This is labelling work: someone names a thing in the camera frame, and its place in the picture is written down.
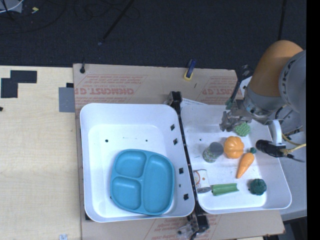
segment dark carpet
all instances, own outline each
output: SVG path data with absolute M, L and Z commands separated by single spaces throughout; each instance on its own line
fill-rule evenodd
M 278 39 L 306 49 L 307 0 L 24 0 L 0 13 L 0 65 L 254 68 Z

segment black tape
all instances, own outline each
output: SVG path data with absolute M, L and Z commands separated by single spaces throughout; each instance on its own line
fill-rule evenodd
M 10 78 L 1 79 L 1 98 L 18 98 L 18 83 L 37 83 L 37 71 L 11 70 Z
M 84 217 L 86 221 L 92 221 L 92 219 L 87 215 L 87 213 L 84 213 Z
M 18 98 L 18 83 L 11 78 L 1 79 L 1 98 Z
M 11 70 L 11 80 L 16 83 L 37 83 L 37 71 Z
M 74 83 L 73 82 L 67 82 L 65 87 L 67 88 L 73 88 L 74 87 Z

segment wooden board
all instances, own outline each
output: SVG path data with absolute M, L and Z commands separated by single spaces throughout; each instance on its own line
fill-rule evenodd
M 59 112 L 59 87 L 72 68 L 0 66 L 37 71 L 19 83 L 18 98 L 0 98 L 0 238 L 81 239 L 76 123 Z

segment blue plate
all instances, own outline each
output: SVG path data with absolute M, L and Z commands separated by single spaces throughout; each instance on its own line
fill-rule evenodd
M 165 213 L 173 200 L 175 171 L 164 155 L 126 149 L 112 166 L 110 193 L 121 209 L 146 215 Z

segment toy broccoli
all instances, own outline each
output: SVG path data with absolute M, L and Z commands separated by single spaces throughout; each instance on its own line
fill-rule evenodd
M 267 184 L 261 178 L 255 178 L 250 183 L 250 193 L 261 196 L 267 190 Z

